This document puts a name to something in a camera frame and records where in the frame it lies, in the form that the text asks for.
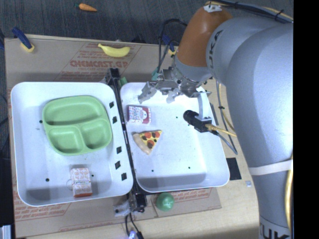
white tape band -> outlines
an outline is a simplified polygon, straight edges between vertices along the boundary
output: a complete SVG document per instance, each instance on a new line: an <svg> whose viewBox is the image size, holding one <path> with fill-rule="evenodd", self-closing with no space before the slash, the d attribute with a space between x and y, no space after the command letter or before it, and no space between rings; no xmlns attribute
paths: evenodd
<svg viewBox="0 0 319 239"><path fill-rule="evenodd" d="M294 160L290 159L287 161L271 164L271 165L264 165L260 167L249 167L248 170L250 175L265 175L270 173L278 173L283 171L291 170L294 165Z"/></svg>

small box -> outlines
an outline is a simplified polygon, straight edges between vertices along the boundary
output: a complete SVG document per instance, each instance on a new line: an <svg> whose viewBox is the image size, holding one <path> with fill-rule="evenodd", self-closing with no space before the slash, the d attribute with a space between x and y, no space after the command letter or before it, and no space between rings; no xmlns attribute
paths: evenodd
<svg viewBox="0 0 319 239"><path fill-rule="evenodd" d="M128 106L128 122L149 124L152 121L151 109L141 106Z"/></svg>
<svg viewBox="0 0 319 239"><path fill-rule="evenodd" d="M92 195L92 185L88 168L74 168L70 171L74 197Z"/></svg>

green divided tray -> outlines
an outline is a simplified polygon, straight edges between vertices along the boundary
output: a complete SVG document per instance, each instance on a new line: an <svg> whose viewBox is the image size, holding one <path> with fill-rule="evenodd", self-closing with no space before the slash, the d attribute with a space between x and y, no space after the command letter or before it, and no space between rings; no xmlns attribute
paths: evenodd
<svg viewBox="0 0 319 239"><path fill-rule="evenodd" d="M42 119L51 146L62 155L93 152L112 140L105 107L93 96L52 100L44 106Z"/></svg>

toy pizza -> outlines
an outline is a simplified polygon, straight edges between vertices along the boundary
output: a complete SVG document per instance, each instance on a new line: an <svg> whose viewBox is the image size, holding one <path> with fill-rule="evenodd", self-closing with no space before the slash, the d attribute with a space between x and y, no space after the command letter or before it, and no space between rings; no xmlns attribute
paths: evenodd
<svg viewBox="0 0 319 239"><path fill-rule="evenodd" d="M158 143L161 133L161 130L135 133L133 134L133 139L143 152L150 155L155 145Z"/></svg>

banana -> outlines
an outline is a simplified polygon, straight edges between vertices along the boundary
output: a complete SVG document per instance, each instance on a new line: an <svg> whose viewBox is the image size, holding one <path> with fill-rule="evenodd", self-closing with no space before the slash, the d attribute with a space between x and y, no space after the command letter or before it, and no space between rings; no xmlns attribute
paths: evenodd
<svg viewBox="0 0 319 239"><path fill-rule="evenodd" d="M110 57L120 58L126 56L129 51L130 47L123 47L123 48L113 48L110 46L103 46L101 43L99 43L98 47L100 47L104 53Z"/></svg>

